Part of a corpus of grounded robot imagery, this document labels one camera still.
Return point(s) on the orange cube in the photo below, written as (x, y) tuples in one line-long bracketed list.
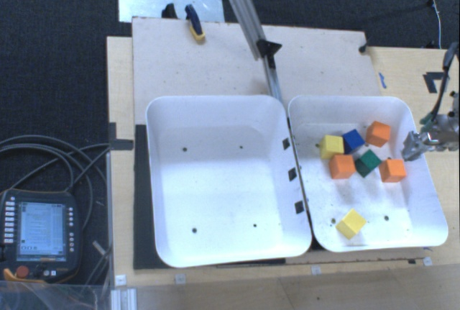
[(392, 170), (342, 167), (378, 133)]

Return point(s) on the yellow cube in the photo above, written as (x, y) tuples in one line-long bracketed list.
[(331, 146), (351, 223)]

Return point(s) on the green cube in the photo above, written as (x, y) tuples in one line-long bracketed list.
[(367, 164)]

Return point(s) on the white plastic tray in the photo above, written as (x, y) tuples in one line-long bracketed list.
[(215, 186), (381, 208)]

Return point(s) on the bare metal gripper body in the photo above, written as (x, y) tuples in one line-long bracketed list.
[(443, 130)]

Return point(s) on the pale flat board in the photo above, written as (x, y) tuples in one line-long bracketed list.
[(215, 67)]

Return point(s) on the blue cube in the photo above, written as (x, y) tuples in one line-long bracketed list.
[(354, 140)]

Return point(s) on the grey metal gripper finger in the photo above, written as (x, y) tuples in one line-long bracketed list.
[(414, 137), (411, 153)]

